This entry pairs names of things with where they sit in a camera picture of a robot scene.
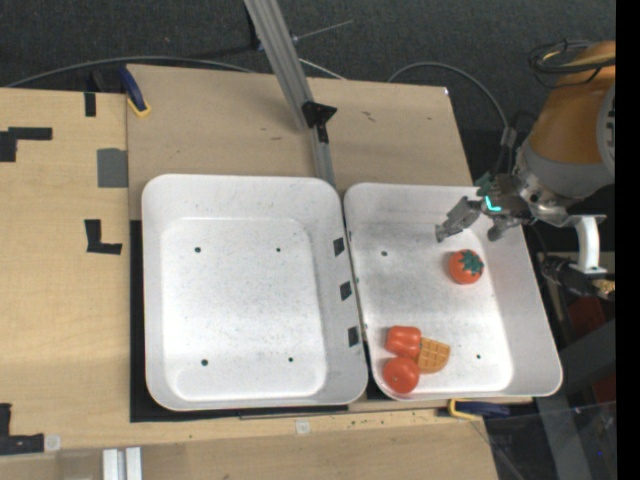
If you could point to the red tomato with green stem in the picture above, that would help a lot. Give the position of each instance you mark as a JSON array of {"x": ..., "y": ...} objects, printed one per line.
[{"x": 464, "y": 268}]

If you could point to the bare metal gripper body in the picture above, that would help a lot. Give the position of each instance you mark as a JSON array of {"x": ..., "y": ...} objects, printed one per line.
[{"x": 537, "y": 200}]

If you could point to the red bell pepper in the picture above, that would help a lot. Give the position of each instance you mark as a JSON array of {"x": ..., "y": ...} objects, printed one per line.
[{"x": 401, "y": 339}]

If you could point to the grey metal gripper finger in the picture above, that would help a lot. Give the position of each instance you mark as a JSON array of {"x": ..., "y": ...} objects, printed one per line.
[
  {"x": 459, "y": 218},
  {"x": 501, "y": 228}
]

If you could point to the white plastic tray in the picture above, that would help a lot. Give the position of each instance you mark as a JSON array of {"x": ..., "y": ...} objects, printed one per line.
[
  {"x": 420, "y": 298},
  {"x": 245, "y": 293}
]

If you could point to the brown cardboard board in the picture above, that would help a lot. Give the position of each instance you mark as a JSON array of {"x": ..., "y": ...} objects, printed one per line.
[{"x": 225, "y": 128}]

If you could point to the orange waffle piece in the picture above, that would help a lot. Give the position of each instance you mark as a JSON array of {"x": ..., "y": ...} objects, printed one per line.
[{"x": 434, "y": 355}]

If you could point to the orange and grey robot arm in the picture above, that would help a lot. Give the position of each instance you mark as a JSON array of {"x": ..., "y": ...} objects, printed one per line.
[{"x": 565, "y": 128}]

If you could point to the plain red tomato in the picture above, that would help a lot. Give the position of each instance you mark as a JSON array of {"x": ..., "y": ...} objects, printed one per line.
[{"x": 400, "y": 375}]

